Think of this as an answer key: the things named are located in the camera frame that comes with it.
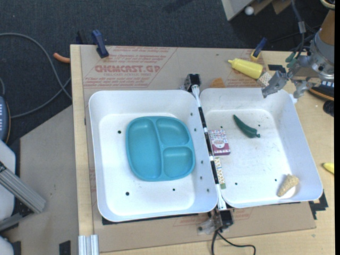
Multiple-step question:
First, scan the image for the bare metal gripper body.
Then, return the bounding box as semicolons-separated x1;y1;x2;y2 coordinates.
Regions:
287;54;335;84

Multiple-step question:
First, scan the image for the small patterned white box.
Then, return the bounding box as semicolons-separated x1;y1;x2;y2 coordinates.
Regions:
256;72;272;88

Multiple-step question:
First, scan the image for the yellow mustard bottle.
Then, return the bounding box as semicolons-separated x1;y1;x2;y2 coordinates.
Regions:
227;58;264;80

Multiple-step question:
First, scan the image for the green chili pepper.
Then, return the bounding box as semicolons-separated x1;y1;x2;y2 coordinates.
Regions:
233;114;261;139

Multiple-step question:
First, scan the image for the orange biscuit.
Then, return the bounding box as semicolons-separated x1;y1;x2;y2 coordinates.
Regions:
209;77;226;89

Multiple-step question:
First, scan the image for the thin black and white rod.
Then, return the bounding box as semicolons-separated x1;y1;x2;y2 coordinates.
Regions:
191;84;227;210

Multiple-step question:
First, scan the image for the white plastic tray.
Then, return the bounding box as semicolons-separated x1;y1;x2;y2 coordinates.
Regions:
199;87;324;209
88;89;219;223

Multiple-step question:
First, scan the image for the red and white carton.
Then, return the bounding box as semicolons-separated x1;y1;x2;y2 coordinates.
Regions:
207;129;232;157

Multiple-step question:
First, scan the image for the tan ice cream cone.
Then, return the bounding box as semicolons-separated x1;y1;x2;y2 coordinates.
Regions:
276;174;300;198

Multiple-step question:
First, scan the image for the slim patterned packet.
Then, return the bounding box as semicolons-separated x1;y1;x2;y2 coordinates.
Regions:
213;157;227;190

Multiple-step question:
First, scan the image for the brown cardboard board red print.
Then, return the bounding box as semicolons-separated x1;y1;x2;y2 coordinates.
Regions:
79;45;317;253

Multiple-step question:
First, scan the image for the blue divided plate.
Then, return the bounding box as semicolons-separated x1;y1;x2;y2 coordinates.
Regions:
125;116;196;182

